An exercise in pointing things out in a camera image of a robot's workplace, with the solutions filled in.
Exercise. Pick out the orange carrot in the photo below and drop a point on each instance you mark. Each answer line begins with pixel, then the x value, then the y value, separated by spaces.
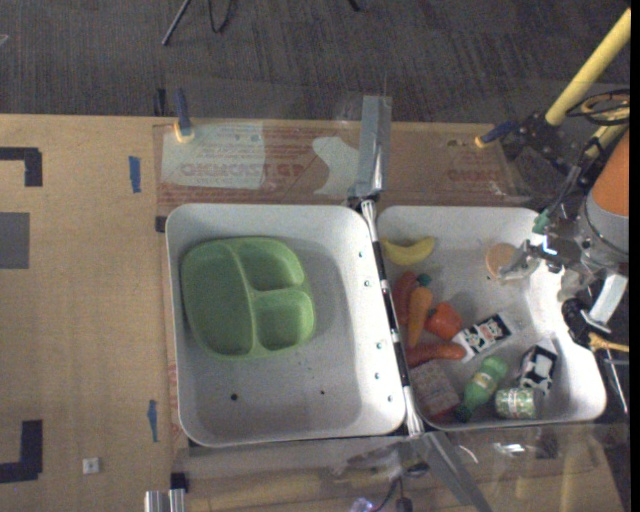
pixel 418 312

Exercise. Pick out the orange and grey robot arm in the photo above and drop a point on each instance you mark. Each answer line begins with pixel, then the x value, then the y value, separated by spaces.
pixel 611 200

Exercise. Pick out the black cylinder on white bracket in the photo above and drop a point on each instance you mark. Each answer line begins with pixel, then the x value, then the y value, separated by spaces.
pixel 606 300

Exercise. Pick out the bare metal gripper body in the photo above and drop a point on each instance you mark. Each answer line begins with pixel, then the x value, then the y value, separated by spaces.
pixel 571 248

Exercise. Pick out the cow-print milk carton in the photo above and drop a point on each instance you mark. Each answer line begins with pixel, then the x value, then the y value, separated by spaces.
pixel 539 369
pixel 482 336

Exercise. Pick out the green plastic bottle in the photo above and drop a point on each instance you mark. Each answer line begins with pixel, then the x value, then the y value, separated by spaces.
pixel 482 385

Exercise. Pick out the green divided plate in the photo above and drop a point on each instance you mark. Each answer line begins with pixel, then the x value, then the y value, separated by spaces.
pixel 225 300

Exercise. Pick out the brown cardboard board, red print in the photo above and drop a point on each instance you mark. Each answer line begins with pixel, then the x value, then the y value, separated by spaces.
pixel 430 167

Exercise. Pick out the orange bell pepper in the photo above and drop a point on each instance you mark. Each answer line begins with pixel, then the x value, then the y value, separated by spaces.
pixel 444 320

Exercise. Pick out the white plastic tray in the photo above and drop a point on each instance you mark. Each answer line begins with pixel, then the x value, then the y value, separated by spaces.
pixel 560 360
pixel 300 385

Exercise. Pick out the tan round biscuit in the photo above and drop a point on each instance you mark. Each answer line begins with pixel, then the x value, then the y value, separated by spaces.
pixel 496 260

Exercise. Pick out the green and white can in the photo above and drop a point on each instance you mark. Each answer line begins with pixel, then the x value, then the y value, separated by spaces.
pixel 516 403

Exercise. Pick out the yellow banana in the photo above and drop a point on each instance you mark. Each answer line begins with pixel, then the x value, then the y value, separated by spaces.
pixel 407 252

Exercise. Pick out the red-brown sausage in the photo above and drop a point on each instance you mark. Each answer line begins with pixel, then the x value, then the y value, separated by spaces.
pixel 402 297
pixel 435 352

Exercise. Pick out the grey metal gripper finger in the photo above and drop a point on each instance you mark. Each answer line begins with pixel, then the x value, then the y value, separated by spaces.
pixel 536 246
pixel 517 269

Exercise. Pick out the pink carton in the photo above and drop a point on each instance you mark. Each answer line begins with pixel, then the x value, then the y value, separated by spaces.
pixel 434 390

